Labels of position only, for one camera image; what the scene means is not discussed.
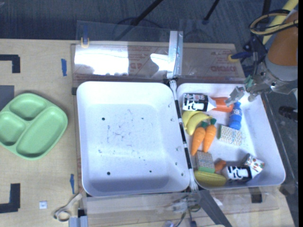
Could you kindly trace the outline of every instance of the yellow cable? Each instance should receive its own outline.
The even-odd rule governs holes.
[[[297,6],[299,3],[299,0],[288,0],[288,2],[284,5],[283,9],[291,11]],[[274,20],[270,23],[269,26],[274,26],[278,24],[282,24],[285,19],[285,16],[276,16]],[[263,44],[266,44],[266,42],[271,38],[272,35],[267,35],[263,37]]]

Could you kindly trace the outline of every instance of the toy banana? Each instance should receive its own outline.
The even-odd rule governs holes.
[[[182,114],[182,121],[184,125],[184,129],[186,130],[187,128],[187,123],[189,119],[194,116],[195,114],[199,113],[200,111],[184,111]]]
[[[206,119],[211,119],[212,117],[203,113],[203,112],[199,112],[197,114],[195,114],[194,116],[192,116],[188,123],[187,123],[187,128],[186,131],[189,135],[193,135],[195,132],[195,129],[197,127],[197,125],[202,122],[203,120]]]

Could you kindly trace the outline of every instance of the table surface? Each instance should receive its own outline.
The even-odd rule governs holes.
[[[21,186],[20,209],[18,212],[1,213],[0,226],[68,226],[68,222],[61,223],[54,219],[53,214],[74,196],[71,174],[75,176],[75,192],[79,190],[74,96],[71,94],[71,45],[74,43],[76,41],[0,39],[1,54],[17,54],[21,58],[21,73],[11,72],[11,61],[0,61],[0,85],[14,85],[15,96],[25,92],[43,96],[63,109],[69,121],[59,142],[39,160],[25,160],[0,147],[0,203],[9,202],[11,183],[20,183]],[[67,61],[67,76],[62,74],[61,59]],[[275,197],[271,210],[239,210],[238,213],[226,214],[227,219],[233,226],[243,226],[243,223],[245,226],[294,226],[287,202],[278,186],[269,191]],[[47,201],[46,209],[39,208],[40,201]],[[75,204],[71,209],[72,215],[77,214],[77,207]],[[208,216],[195,220],[198,226],[215,226]],[[98,224],[92,221],[89,226]],[[163,222],[132,226],[163,226]],[[185,220],[180,226],[189,226],[189,223]]]

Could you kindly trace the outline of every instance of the orange bottle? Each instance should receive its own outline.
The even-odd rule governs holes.
[[[212,97],[214,101],[216,101],[216,108],[213,108],[212,110],[215,111],[221,111],[221,112],[227,112],[230,113],[233,109],[233,104],[227,106],[225,103],[225,100],[227,100],[227,97]]]

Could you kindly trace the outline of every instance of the transparent acrylic sheet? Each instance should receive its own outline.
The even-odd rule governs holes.
[[[89,80],[245,79],[241,63],[228,60],[236,53],[233,44],[183,44],[182,31],[78,21],[76,40],[74,87]]]
[[[273,187],[260,188],[261,203],[251,203],[248,189],[211,191],[211,196],[217,202],[224,214],[241,214],[276,210],[279,208],[277,189]],[[125,224],[140,224],[171,220],[178,223],[184,208],[189,218],[188,210],[192,209],[192,218],[208,217],[203,209],[197,207],[197,193],[163,193],[128,195],[120,197],[87,197],[83,206],[88,216],[90,226],[115,226]]]

